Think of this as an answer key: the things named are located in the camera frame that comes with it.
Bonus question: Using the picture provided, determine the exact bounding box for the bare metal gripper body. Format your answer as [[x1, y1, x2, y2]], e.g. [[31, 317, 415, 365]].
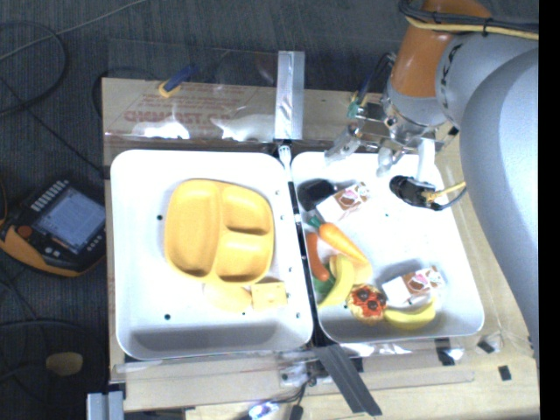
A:
[[347, 100, 460, 153]]

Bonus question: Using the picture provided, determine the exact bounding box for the black rounded object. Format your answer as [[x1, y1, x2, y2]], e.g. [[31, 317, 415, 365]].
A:
[[297, 178, 339, 212]]

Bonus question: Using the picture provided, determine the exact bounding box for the white and brown carton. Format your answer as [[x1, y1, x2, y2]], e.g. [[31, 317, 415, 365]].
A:
[[315, 181, 371, 223], [381, 265, 446, 307]]

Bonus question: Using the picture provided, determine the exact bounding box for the white plastic tray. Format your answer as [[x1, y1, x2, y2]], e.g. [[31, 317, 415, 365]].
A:
[[290, 150, 487, 345], [109, 148, 315, 361]]

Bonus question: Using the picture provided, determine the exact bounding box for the orange carrot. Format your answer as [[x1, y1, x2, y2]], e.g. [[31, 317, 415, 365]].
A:
[[307, 215, 369, 265]]

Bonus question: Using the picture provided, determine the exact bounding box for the red sausage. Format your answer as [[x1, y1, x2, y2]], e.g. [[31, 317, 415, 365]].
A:
[[304, 231, 331, 284]]

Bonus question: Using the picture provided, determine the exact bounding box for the yellow rounded toy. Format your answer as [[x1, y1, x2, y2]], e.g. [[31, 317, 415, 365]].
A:
[[351, 258, 375, 285]]

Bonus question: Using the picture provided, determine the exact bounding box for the yellow banana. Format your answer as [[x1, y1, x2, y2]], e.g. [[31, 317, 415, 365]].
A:
[[316, 253, 356, 310], [383, 297, 438, 332]]

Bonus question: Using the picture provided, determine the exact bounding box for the green toy vegetable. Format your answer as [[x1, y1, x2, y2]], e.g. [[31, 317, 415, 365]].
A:
[[311, 275, 336, 296]]

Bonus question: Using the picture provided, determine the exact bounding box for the brown cardboard board, red print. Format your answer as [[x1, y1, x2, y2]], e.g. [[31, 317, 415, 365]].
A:
[[101, 76, 540, 412]]

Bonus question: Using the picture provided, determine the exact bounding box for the slice of pizza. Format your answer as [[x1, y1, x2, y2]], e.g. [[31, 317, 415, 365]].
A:
[[346, 283, 389, 326]]

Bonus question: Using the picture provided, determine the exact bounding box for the yellow cheese block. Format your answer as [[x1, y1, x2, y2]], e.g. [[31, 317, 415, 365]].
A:
[[249, 279, 289, 312]]

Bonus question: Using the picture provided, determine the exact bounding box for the yellow divided plate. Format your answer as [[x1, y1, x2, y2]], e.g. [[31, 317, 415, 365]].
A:
[[163, 178, 277, 285]]

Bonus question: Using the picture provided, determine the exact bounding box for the pale yellow bread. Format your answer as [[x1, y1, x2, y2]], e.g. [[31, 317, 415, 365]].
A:
[[202, 279, 255, 314]]

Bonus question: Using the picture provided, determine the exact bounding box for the pale yellow oval toy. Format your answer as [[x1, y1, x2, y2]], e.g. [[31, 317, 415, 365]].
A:
[[45, 351, 85, 377]]

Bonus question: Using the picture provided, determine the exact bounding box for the black cylinder on white bracket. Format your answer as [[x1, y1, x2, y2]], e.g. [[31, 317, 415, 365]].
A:
[[388, 140, 438, 207]]

